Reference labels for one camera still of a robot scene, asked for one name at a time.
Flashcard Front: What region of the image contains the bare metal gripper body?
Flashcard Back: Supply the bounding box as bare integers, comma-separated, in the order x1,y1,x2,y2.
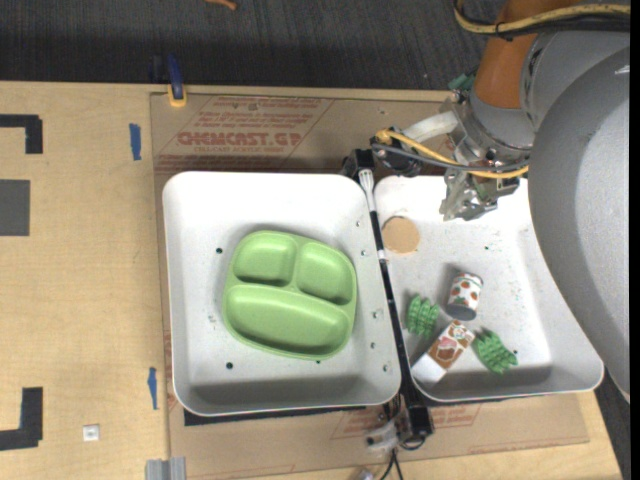
443,137,529,205

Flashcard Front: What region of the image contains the brown round biscuit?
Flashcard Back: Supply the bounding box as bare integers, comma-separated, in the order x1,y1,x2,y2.
380,215,422,256

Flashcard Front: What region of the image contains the white can with strawberry print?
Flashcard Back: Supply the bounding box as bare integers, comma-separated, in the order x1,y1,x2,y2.
445,272,485,322

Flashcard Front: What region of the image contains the thin black and white rod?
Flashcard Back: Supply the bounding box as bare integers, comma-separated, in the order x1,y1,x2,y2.
357,168,426,419

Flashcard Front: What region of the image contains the white plastic tray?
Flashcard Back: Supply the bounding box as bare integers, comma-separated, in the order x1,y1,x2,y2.
161,169,403,417
373,174,606,404

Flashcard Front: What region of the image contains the green ridged toy vegetable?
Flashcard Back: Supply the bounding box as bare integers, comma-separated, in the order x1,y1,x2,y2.
471,329,519,376
404,294,442,340

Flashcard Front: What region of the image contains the white and brown carton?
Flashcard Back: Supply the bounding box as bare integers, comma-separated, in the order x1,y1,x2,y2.
410,319,477,385

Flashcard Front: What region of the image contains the brown cardboard board red print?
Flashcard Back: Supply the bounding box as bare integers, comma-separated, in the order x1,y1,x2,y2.
149,91,592,480

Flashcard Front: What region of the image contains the green divided plate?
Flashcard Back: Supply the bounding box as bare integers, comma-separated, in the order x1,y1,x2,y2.
220,229,359,362

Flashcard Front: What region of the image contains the black cylinder on white bracket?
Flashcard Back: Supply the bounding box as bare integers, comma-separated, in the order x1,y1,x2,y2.
370,113,459,178

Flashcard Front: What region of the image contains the black block with thin wires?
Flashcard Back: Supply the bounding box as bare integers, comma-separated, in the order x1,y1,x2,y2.
398,401,435,443
341,147,375,178

